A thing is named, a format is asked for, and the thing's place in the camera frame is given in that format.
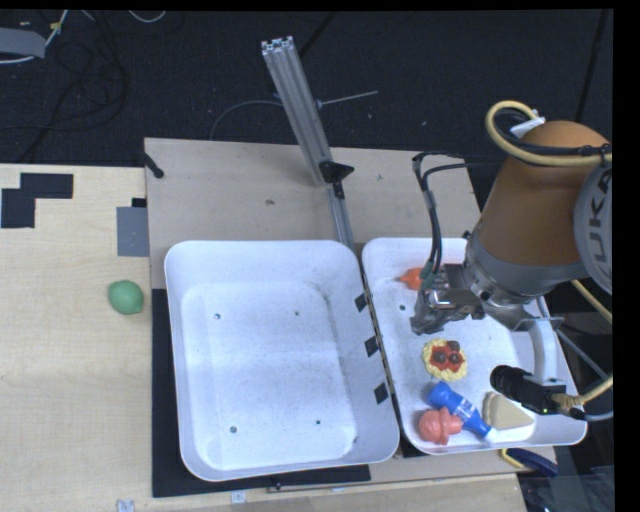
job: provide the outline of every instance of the black clamp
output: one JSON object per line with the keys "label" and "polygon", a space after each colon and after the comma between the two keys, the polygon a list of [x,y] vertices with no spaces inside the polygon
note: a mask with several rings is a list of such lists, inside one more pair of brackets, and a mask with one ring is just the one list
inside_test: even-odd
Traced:
{"label": "black clamp", "polygon": [[331,160],[320,162],[320,172],[325,183],[333,184],[333,193],[338,199],[344,199],[342,180],[354,170],[350,165],[339,164]]}

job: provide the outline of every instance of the green ball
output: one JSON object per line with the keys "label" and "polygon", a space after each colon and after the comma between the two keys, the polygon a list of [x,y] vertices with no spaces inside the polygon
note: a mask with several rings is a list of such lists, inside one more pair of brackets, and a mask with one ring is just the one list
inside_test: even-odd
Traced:
{"label": "green ball", "polygon": [[144,294],[132,281],[117,281],[109,285],[109,302],[118,313],[134,315],[142,311]]}

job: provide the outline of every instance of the blue bottle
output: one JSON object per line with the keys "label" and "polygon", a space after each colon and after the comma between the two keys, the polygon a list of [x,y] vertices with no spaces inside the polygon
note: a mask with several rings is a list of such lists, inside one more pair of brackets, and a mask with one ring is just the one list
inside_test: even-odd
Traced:
{"label": "blue bottle", "polygon": [[450,414],[455,414],[462,420],[463,429],[475,432],[488,442],[493,439],[495,431],[482,420],[477,407],[453,391],[446,382],[436,384],[427,395],[427,402],[438,409],[446,407]]}

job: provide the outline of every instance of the empty white tray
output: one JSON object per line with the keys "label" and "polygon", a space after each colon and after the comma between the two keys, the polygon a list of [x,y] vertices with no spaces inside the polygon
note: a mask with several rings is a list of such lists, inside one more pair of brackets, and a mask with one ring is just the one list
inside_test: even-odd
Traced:
{"label": "empty white tray", "polygon": [[180,450],[223,481],[386,460],[399,428],[355,255],[187,241],[165,258]]}
{"label": "empty white tray", "polygon": [[[466,240],[444,239],[442,263],[462,263]],[[432,338],[460,342],[468,363],[467,376],[449,382],[451,389],[462,395],[479,411],[487,392],[494,391],[489,382],[493,369],[501,364],[532,372],[533,344],[526,333],[509,331],[490,317],[452,321],[444,331],[432,335],[416,335],[409,318],[413,316],[416,291],[399,278],[411,268],[422,268],[429,256],[431,239],[378,238],[367,243],[362,253],[366,281],[372,306],[382,336],[382,345],[393,381],[402,430],[412,445],[424,453],[441,455],[497,448],[569,445],[582,440],[586,423],[563,415],[537,415],[522,408],[535,419],[531,426],[501,430],[496,442],[487,444],[470,431],[451,436],[446,446],[424,441],[418,432],[418,419],[430,405],[426,396],[435,380],[425,369],[422,348]],[[536,316],[541,314],[534,304],[527,306]],[[567,385],[567,393],[577,394],[562,349],[557,347],[556,377]]]}

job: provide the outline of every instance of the wooden table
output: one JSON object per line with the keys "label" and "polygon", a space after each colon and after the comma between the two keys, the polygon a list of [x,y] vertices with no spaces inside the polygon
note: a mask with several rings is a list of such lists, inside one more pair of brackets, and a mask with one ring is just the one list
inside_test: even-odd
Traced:
{"label": "wooden table", "polygon": [[[287,181],[288,173],[304,161],[297,146],[152,139],[147,151],[165,170],[165,181],[151,181],[155,178],[150,171],[141,168],[0,165],[0,188],[19,188],[21,173],[74,178],[72,199],[36,200],[34,228],[0,229],[0,497],[6,510],[113,511],[117,501],[125,499],[133,500],[135,510],[237,510],[231,500],[238,496],[231,492],[152,497],[150,292],[162,287],[158,262],[167,246],[199,234],[196,228],[174,229],[184,219],[182,213],[193,211],[188,203],[171,206],[172,197],[207,196],[202,188],[206,171],[218,176],[218,201],[207,204],[220,239],[239,233],[279,237],[290,233],[286,224],[278,224],[269,235],[260,231],[268,216],[291,218],[291,209],[304,210],[303,203],[288,204],[291,196],[273,180],[256,178],[244,192],[238,188],[228,194],[223,185],[241,183],[256,166],[275,169]],[[334,150],[336,161],[353,161],[356,167],[345,190],[358,244],[394,232],[428,236],[422,196],[410,174],[411,156]],[[183,182],[200,179],[200,186],[176,187],[178,168],[188,170]],[[466,171],[441,174],[443,181],[434,179],[433,187],[458,198],[455,208],[442,199],[444,234],[458,236],[473,226],[477,205]],[[244,202],[225,205],[225,196],[242,196]],[[150,255],[119,256],[116,209],[145,197]],[[236,210],[244,206],[246,214],[252,203],[268,212],[266,217],[238,217]],[[321,201],[315,204],[325,207]],[[374,213],[374,204],[395,205],[394,211],[407,222],[394,231],[390,215]],[[317,222],[305,215],[317,230],[307,232],[309,238],[331,236],[328,219]],[[173,224],[158,228],[169,217]],[[256,231],[238,231],[243,222]],[[122,279],[143,289],[141,313],[125,316],[111,308],[108,285]],[[551,447],[540,453],[554,457]],[[247,490],[242,510],[526,510],[515,471],[495,451],[412,459],[398,454],[371,465],[372,479],[366,483]]]}

